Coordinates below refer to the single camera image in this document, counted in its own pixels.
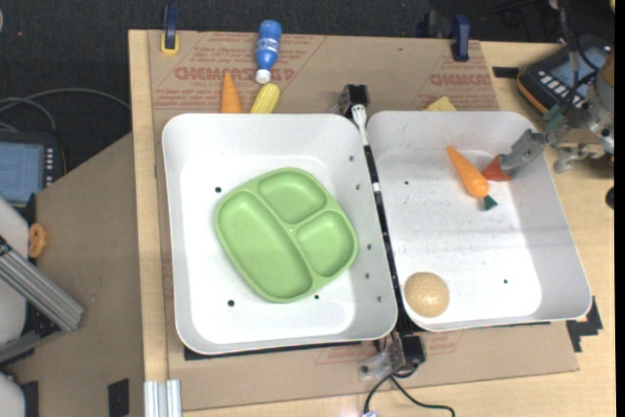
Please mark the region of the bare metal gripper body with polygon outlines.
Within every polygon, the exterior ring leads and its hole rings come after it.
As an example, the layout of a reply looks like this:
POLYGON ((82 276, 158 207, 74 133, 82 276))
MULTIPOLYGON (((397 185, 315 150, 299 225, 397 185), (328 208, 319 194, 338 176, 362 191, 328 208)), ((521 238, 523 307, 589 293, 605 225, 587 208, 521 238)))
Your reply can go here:
POLYGON ((548 143, 577 155, 613 155, 613 116, 598 104, 555 104, 544 115, 548 143))

